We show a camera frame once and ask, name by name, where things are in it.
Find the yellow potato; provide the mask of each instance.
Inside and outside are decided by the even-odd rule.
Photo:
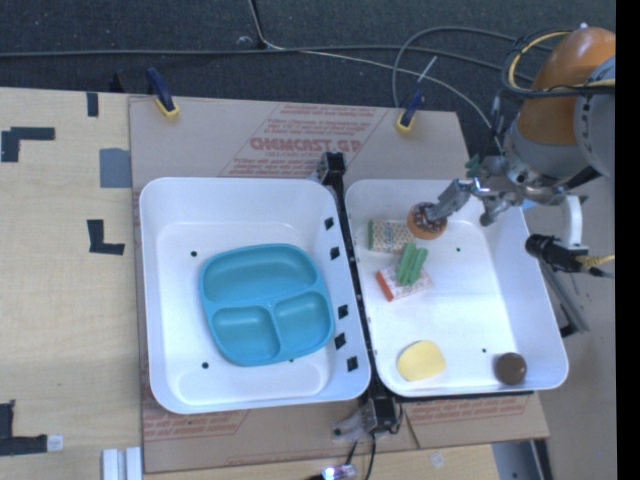
[[[442,372],[447,362],[442,351],[433,341],[423,340],[405,348],[398,362],[398,372],[408,381],[422,380]]]

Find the robotic arm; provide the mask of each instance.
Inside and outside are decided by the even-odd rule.
[[[541,41],[565,36],[540,68],[531,89],[515,84],[522,56]],[[501,154],[472,159],[466,180],[453,180],[438,202],[424,209],[427,222],[446,219],[471,196],[484,205],[480,222],[489,226],[499,214],[525,200],[542,205],[566,205],[571,217],[562,238],[533,235],[526,244],[532,255],[554,270],[606,275],[581,245],[577,196],[570,191],[604,175],[615,186],[615,34],[581,26],[523,39],[505,62],[503,82],[523,99],[506,130]],[[494,114],[499,115],[500,98]]]

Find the white tray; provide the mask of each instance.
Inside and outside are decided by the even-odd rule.
[[[406,222],[409,208],[437,202],[450,181],[362,180],[346,194],[358,273],[382,382],[406,397],[432,397],[544,390],[559,386],[568,362],[537,260],[524,248],[529,232],[522,211],[512,208],[482,227],[475,198],[449,218],[446,231],[428,242],[425,270],[433,285],[388,302],[375,274],[398,257],[367,246],[369,220]],[[434,341],[446,360],[444,372],[407,381],[396,361],[405,347]],[[521,354],[528,366],[518,385],[498,382],[494,361]]]
[[[367,388],[370,364],[326,187],[310,180],[160,178],[141,193],[140,224],[151,389],[166,409],[189,414],[350,400]],[[266,243],[311,255],[333,303],[338,339],[291,362],[237,366],[222,357],[207,327],[198,274],[214,254]],[[334,248],[339,256],[332,259]]]

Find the blue plate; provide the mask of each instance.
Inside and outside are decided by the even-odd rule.
[[[240,366],[311,354],[333,335],[334,317],[313,259],[289,244],[234,249],[209,258],[200,298],[222,353]]]

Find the blue clamp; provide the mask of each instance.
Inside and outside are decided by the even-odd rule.
[[[398,120],[396,121],[396,128],[399,132],[407,133],[411,131],[413,127],[413,121],[415,117],[416,110],[420,107],[423,101],[423,92],[422,89],[416,89],[416,92],[413,94],[411,101],[407,105],[405,111],[398,116]]]
[[[156,68],[149,68],[146,71],[147,80],[151,84],[153,91],[158,96],[156,105],[165,117],[174,117],[180,112],[180,108],[174,103],[171,92],[164,78],[158,73]]]

